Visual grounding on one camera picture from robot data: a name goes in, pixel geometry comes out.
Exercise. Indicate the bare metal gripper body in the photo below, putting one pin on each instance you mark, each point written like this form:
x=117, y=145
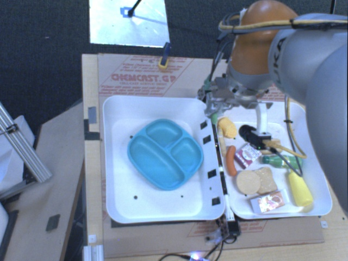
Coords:
x=223, y=91

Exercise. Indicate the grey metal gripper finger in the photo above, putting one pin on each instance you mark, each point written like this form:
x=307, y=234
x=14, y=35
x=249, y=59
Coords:
x=220, y=108
x=208, y=108

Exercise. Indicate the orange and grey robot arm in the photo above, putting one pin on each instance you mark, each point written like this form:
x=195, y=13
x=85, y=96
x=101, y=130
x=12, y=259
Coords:
x=304, y=64

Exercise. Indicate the orange sausage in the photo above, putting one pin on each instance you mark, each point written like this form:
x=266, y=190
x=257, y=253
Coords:
x=231, y=160

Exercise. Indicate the pink and white carton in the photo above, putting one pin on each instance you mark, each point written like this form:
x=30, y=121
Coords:
x=246, y=156

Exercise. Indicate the thin black and white rod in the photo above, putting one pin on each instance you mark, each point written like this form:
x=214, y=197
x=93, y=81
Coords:
x=220, y=167

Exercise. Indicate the blue divided plate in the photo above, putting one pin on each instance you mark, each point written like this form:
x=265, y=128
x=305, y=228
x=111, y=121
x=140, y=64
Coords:
x=160, y=156

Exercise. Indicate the green bottle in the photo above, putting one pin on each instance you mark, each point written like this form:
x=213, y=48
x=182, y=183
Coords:
x=274, y=160

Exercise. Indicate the round beige biscuit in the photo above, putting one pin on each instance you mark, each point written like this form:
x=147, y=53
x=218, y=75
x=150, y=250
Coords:
x=247, y=182

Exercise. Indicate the brown cardboard board red print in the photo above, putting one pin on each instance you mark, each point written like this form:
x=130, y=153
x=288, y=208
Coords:
x=136, y=75

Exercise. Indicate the beige bread slice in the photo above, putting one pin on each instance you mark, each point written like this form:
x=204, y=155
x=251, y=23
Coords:
x=269, y=181

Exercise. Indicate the white packet with picture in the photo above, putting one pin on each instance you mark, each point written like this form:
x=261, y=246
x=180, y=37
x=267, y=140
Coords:
x=269, y=202

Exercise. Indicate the white plastic tray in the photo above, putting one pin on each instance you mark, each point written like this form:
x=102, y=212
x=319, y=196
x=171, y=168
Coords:
x=152, y=205
x=312, y=189

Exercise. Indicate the yellow squeeze bottle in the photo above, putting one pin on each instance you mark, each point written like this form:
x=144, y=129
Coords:
x=300, y=192

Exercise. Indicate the black cylinder on white bracket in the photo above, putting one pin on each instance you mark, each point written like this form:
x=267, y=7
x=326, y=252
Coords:
x=254, y=138

